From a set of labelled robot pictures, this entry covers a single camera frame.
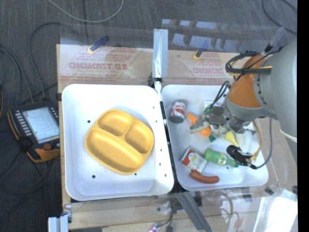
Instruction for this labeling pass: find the white plastic tray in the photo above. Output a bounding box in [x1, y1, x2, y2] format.
[61, 84, 175, 202]
[160, 84, 269, 192]

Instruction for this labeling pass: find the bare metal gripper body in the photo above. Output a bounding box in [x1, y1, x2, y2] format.
[203, 106, 233, 137]

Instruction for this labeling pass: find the orange carrot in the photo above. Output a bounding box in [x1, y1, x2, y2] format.
[187, 112, 217, 143]

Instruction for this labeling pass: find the red and white can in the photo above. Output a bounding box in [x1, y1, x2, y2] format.
[169, 101, 187, 124]

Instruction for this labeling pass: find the brown sausage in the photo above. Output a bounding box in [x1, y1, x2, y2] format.
[190, 170, 221, 185]

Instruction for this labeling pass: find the green plastic bottle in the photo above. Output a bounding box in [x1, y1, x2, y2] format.
[203, 147, 240, 168]

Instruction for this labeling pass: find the yellow divided plate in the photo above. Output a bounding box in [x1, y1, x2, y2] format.
[84, 108, 155, 175]

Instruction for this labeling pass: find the black cylinder on white bracket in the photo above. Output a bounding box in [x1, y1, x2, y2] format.
[226, 129, 257, 169]

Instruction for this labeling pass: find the red white yellow carton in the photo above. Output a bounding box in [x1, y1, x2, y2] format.
[180, 147, 208, 174]

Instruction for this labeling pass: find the brown cardboard board red print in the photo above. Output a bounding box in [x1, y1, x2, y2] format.
[56, 43, 298, 230]

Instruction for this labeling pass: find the yellow pear-shaped toy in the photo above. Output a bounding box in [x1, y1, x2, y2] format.
[225, 130, 239, 147]

